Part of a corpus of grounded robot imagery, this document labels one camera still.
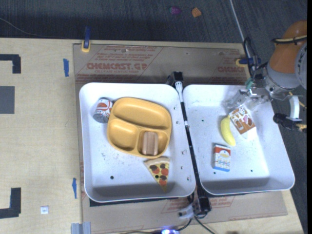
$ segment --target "yellow plate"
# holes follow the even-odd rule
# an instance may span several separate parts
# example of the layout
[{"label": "yellow plate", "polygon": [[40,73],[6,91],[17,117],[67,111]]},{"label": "yellow plate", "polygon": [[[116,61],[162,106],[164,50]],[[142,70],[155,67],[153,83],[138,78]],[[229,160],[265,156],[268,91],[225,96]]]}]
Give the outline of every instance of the yellow plate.
[{"label": "yellow plate", "polygon": [[[123,97],[113,104],[107,123],[107,138],[119,151],[145,158],[157,158],[168,147],[171,127],[170,113],[163,106],[147,100]],[[158,134],[156,156],[141,153],[145,131]]]}]

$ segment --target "beige surface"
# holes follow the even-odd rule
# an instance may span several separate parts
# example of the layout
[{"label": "beige surface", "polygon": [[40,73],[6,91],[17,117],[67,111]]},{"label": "beige surface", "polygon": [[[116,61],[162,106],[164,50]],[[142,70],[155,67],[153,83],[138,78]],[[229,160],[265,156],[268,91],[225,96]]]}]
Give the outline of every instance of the beige surface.
[{"label": "beige surface", "polygon": [[[302,234],[303,230],[291,192],[284,191],[283,198],[288,210],[288,215],[286,216],[219,222],[206,224],[206,226],[216,234]],[[208,232],[199,224],[195,224],[182,230],[181,233],[206,234]]]},{"label": "beige surface", "polygon": [[[9,206],[12,187],[21,187],[21,214],[0,219],[0,233],[70,233],[82,222],[78,135],[73,73],[77,40],[0,39],[1,54],[21,56],[21,74],[0,61],[0,85],[15,86],[15,114],[0,115],[0,207]],[[137,42],[97,41],[107,44]],[[164,46],[165,43],[140,42]],[[170,46],[230,48],[233,44],[170,43]],[[65,77],[63,59],[69,60]],[[283,193],[287,216],[210,224],[217,233],[302,233],[293,199]],[[40,206],[49,214],[40,214]],[[190,226],[183,233],[205,233]]]}]

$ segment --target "small orange object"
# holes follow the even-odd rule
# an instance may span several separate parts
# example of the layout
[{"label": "small orange object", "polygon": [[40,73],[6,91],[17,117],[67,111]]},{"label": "small orange object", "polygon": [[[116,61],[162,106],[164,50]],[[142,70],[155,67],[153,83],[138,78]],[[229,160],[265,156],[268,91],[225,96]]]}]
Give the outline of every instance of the small orange object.
[{"label": "small orange object", "polygon": [[199,17],[199,16],[201,16],[201,11],[197,8],[197,7],[195,7],[193,10],[192,10],[192,15],[193,15],[193,17]]}]

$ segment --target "small box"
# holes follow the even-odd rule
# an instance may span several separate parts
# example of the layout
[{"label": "small box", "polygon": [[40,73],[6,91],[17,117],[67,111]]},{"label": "small box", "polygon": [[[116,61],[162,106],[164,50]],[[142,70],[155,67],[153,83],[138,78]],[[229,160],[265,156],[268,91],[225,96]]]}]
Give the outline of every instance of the small box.
[{"label": "small box", "polygon": [[245,106],[240,106],[229,113],[232,122],[240,134],[243,134],[255,127],[255,123]]},{"label": "small box", "polygon": [[229,147],[214,146],[214,163],[213,168],[228,172],[231,164],[231,149]]}]

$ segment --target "blue tape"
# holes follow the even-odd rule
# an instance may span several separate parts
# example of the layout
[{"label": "blue tape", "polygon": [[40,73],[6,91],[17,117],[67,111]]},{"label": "blue tape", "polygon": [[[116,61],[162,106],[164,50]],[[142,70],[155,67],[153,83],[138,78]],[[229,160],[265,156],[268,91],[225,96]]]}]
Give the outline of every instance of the blue tape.
[{"label": "blue tape", "polygon": [[224,171],[224,172],[229,172],[229,171],[230,171],[230,169],[226,169],[226,168],[222,168],[222,167],[217,167],[217,166],[215,166],[214,169],[220,170],[220,171]]},{"label": "blue tape", "polygon": [[69,60],[63,59],[65,77],[69,77]]},{"label": "blue tape", "polygon": [[[252,57],[248,58],[248,60],[249,60],[249,64],[250,64],[250,65],[255,64],[255,63],[254,63],[254,59],[253,59]],[[241,59],[241,60],[239,60],[238,62],[239,62],[239,64],[248,64],[248,61],[247,61],[246,58],[245,58],[245,59]],[[261,63],[261,59],[260,59],[260,58],[257,58],[257,62],[258,62],[258,64],[260,64],[260,63]]]},{"label": "blue tape", "polygon": [[76,183],[76,178],[73,178],[73,183],[72,183],[73,191],[75,198],[77,198],[77,183]]},{"label": "blue tape", "polygon": [[84,45],[83,45],[83,48],[85,49],[89,48],[90,35],[91,35],[91,27],[86,26],[86,29],[84,31]]}]

